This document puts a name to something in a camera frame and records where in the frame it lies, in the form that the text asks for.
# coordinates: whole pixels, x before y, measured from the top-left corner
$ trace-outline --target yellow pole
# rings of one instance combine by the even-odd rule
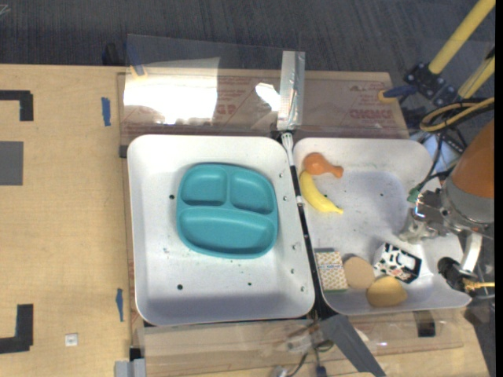
[[[470,77],[464,82],[460,87],[457,94],[463,98],[468,99],[477,92],[485,81],[494,73],[496,63],[496,55],[482,62],[482,64],[475,70],[475,72],[470,75]]]
[[[428,65],[433,74],[440,74],[457,51],[464,45],[473,31],[496,5],[496,0],[478,0],[463,22],[457,27],[446,44]]]

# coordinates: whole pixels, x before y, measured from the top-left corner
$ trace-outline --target wooden board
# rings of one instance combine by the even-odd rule
[[[2,376],[112,376],[114,362],[128,358],[117,71],[0,66],[0,89],[35,99],[34,122],[19,121],[18,102],[0,101],[0,141],[24,142],[24,184],[0,186],[0,337],[14,335],[18,304],[34,305],[34,345],[1,354]],[[77,346],[65,346],[70,333]]]

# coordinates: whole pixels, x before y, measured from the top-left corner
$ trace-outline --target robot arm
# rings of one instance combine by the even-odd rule
[[[399,237],[419,243],[448,233],[465,238],[464,256],[460,263],[443,258],[439,271],[451,287],[464,290],[463,280],[475,279],[483,238],[494,239],[494,120],[467,147],[442,187],[417,197]]]

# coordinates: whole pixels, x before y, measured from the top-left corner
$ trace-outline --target toy banana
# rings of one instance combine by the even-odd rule
[[[321,194],[313,180],[313,177],[306,171],[300,174],[300,191],[307,202],[321,212],[336,212],[342,214],[343,209],[339,208],[327,197]]]

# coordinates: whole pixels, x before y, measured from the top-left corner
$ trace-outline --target small sticker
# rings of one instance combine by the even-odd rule
[[[64,345],[65,346],[77,346],[79,344],[79,334],[66,334],[64,336]]]

